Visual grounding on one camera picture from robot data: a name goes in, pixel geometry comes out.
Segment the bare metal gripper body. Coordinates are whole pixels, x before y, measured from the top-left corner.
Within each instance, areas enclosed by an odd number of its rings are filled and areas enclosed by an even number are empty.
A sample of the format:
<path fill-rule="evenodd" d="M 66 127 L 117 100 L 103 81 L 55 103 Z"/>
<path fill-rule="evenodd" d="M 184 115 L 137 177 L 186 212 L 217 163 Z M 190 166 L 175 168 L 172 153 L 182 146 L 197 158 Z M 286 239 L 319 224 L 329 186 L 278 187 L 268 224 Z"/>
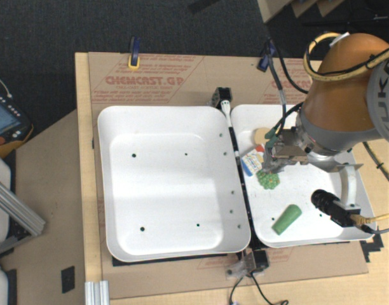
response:
<path fill-rule="evenodd" d="M 318 144 L 303 128 L 284 129 L 271 148 L 274 163 L 313 165 L 325 172 L 342 169 L 342 164 L 335 160 L 338 153 Z"/>

